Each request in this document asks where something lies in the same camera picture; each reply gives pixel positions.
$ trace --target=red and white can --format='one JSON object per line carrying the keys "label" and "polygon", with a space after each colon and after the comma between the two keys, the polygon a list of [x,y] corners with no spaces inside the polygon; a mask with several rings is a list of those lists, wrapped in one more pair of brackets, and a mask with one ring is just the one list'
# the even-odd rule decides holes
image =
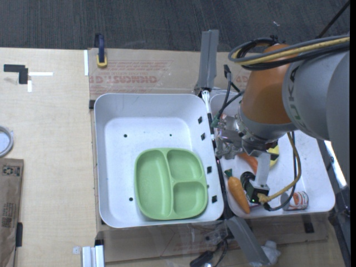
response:
{"label": "red and white can", "polygon": [[[289,197],[289,194],[283,193],[280,197],[281,203],[284,203]],[[305,210],[309,205],[309,198],[306,192],[294,192],[289,203],[283,207],[285,211]]]}

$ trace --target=blue clamp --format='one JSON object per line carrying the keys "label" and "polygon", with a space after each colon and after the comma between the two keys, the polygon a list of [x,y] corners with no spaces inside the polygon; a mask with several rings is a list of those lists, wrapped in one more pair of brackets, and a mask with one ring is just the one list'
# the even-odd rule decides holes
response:
{"label": "blue clamp", "polygon": [[107,66],[107,58],[104,51],[104,36],[100,33],[95,34],[94,47],[99,48],[99,53],[96,56],[98,67],[104,68]]}

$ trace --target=white plastic tray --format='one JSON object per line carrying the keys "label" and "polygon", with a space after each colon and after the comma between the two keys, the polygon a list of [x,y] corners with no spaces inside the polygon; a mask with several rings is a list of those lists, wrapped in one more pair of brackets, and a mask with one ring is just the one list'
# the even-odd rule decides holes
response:
{"label": "white plastic tray", "polygon": [[[210,100],[212,114],[216,114],[224,102],[225,94],[217,94]],[[241,97],[232,102],[224,111],[229,116],[234,116],[238,111],[239,101]],[[289,143],[287,135],[279,139],[280,155],[276,164],[270,169],[267,184],[270,187],[270,194],[274,194],[291,183],[294,179],[293,166],[293,151]],[[251,213],[246,214],[238,206],[232,195],[228,191],[228,202],[231,210],[238,216],[246,219],[305,214],[314,212],[327,212],[335,205],[335,194],[332,189],[317,140],[302,133],[295,131],[295,144],[301,159],[301,179],[298,181],[295,191],[304,191],[309,197],[309,206],[305,210],[284,211],[266,211],[262,206],[251,208]],[[222,170],[233,170],[233,176],[240,178],[245,171],[251,171],[250,166],[240,157],[235,156],[234,159],[221,159]],[[227,187],[228,180],[225,177],[225,185]],[[280,205],[280,197],[269,202],[271,207]]]}
{"label": "white plastic tray", "polygon": [[[94,113],[99,210],[107,225],[130,228],[198,223],[221,216],[224,203],[202,99],[191,94],[110,93],[96,100]],[[162,147],[188,149],[201,159],[208,185],[208,203],[197,217],[152,220],[137,206],[135,160],[144,150]]]}

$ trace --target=brown paper bag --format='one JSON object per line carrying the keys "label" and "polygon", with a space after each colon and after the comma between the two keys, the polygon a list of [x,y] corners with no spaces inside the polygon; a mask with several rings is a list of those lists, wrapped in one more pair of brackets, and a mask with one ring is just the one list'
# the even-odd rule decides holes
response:
{"label": "brown paper bag", "polygon": [[0,159],[0,267],[13,267],[23,160]]}

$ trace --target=yellow cable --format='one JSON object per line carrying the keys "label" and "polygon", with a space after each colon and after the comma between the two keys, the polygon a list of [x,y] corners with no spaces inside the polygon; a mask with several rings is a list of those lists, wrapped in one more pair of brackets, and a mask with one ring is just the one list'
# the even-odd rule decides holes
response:
{"label": "yellow cable", "polygon": [[[333,45],[339,45],[341,43],[346,43],[350,41],[350,37],[345,37],[345,38],[338,38],[338,39],[334,39],[332,41],[326,41],[326,42],[319,42],[319,43],[315,43],[315,44],[311,44],[308,46],[304,46],[304,47],[298,47],[298,48],[294,48],[292,50],[287,50],[287,51],[283,51],[283,52],[279,52],[279,53],[275,53],[269,56],[265,56],[265,57],[260,57],[260,58],[255,58],[252,60],[248,60],[248,61],[235,61],[237,64],[239,65],[254,65],[256,63],[262,63],[262,62],[266,62],[266,61],[271,61],[280,57],[285,57],[285,56],[290,56],[290,55],[295,55],[297,53],[302,53],[302,52],[306,52],[306,51],[311,51],[311,50],[317,50],[320,48],[324,48],[324,47],[329,47],[329,46],[333,46]],[[236,56],[238,55],[240,50],[236,51],[233,55],[232,58],[236,58]]]}
{"label": "yellow cable", "polygon": [[294,179],[294,181],[292,183],[290,183],[288,186],[284,187],[282,190],[280,190],[279,192],[277,192],[276,194],[274,194],[272,196],[266,196],[265,194],[258,193],[257,197],[259,198],[259,202],[261,204],[269,202],[272,199],[280,196],[284,192],[287,192],[290,188],[292,188],[294,186],[294,184],[296,184],[299,181],[299,179],[301,177],[301,164],[300,164],[299,154],[298,154],[298,151],[297,151],[297,149],[296,149],[296,147],[294,145],[294,142],[293,142],[293,139],[292,139],[292,136],[291,136],[290,132],[288,132],[287,135],[288,135],[289,142],[290,142],[290,144],[291,144],[291,146],[293,148],[293,152],[294,152],[295,157],[296,157],[296,162],[297,162],[297,165],[298,165],[298,174],[297,174],[296,178]]}

